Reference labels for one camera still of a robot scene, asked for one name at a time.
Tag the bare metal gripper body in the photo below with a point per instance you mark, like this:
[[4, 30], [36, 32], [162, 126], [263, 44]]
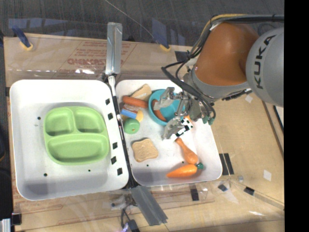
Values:
[[190, 107]]

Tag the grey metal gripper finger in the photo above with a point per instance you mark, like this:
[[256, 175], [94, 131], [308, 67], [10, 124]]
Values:
[[164, 100], [171, 128]]

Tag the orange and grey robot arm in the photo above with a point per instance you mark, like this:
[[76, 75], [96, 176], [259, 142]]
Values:
[[227, 54]]

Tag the blue bowl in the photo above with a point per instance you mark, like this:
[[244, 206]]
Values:
[[171, 110]]

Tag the black and white cow carton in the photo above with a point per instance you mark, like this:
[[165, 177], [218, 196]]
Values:
[[186, 127]]

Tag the orange sausage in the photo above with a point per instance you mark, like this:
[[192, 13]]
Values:
[[159, 115], [135, 101]]

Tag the tan bread slice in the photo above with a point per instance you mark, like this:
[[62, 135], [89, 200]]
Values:
[[143, 93], [144, 150]]

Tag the white plastic tray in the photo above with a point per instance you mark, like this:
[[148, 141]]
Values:
[[29, 120], [169, 153]]

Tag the yellow round toy food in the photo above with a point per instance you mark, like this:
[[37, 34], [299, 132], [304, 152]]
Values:
[[140, 117]]

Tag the blue white red packet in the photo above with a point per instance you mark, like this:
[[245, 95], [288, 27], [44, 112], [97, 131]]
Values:
[[129, 111]]

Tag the green apple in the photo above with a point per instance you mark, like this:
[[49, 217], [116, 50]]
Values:
[[131, 126]]

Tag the orange carrot green top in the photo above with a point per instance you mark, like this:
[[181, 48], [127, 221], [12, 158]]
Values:
[[182, 171]]

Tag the brown cardboard board red print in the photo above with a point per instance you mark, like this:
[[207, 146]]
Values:
[[243, 134]]

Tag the green divided plate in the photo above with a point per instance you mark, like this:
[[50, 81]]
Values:
[[77, 146]]

